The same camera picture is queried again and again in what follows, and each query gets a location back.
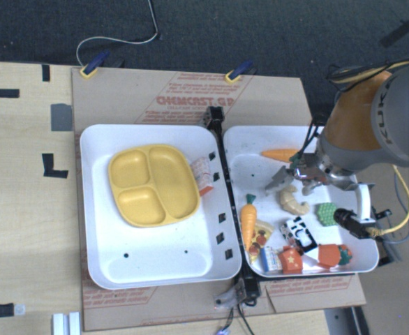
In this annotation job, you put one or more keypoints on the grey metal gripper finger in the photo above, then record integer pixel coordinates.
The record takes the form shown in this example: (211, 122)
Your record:
(310, 187)
(278, 179)

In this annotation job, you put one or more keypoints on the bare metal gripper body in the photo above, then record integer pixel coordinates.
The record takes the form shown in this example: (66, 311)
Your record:
(312, 171)

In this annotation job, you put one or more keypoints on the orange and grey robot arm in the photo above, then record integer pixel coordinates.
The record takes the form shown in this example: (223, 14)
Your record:
(358, 124)

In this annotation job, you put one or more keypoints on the beige croissant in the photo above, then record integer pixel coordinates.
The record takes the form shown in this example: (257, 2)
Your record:
(291, 201)

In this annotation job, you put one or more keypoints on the orange carrot without leaves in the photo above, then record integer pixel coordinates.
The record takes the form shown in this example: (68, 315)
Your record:
(277, 154)

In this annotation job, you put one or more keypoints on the green honeycomb pattern block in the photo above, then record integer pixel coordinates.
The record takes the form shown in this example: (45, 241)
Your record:
(326, 215)

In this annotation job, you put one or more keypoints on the white plastic tray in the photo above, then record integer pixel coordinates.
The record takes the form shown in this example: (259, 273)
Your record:
(253, 141)
(162, 257)

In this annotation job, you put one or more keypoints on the black and white carton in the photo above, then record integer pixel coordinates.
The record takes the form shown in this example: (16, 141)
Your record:
(297, 232)

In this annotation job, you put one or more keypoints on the orange carrot with green top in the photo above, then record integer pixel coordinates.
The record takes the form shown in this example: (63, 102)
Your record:
(248, 220)

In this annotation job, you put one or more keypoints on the pizza slice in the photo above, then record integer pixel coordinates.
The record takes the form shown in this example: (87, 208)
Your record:
(262, 236)

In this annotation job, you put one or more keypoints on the orange carton with green print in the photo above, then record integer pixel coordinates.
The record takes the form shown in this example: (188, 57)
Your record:
(330, 255)

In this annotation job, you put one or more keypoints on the orange carton with yellow stars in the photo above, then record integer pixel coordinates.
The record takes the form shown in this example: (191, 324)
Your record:
(291, 261)

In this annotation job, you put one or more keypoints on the white and orange small carton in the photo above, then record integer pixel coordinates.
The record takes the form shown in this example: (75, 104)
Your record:
(202, 173)

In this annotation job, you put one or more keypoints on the blue and white small carton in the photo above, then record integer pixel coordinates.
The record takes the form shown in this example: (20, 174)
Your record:
(271, 258)

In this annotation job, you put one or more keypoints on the yellow divided plate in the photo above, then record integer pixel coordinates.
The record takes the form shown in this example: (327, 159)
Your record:
(155, 183)

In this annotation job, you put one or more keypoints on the brown cardboard board, red print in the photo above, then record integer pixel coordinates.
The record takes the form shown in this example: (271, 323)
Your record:
(127, 96)

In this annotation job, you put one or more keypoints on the black cylinder on white bracket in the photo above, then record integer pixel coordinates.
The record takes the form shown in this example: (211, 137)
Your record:
(351, 222)

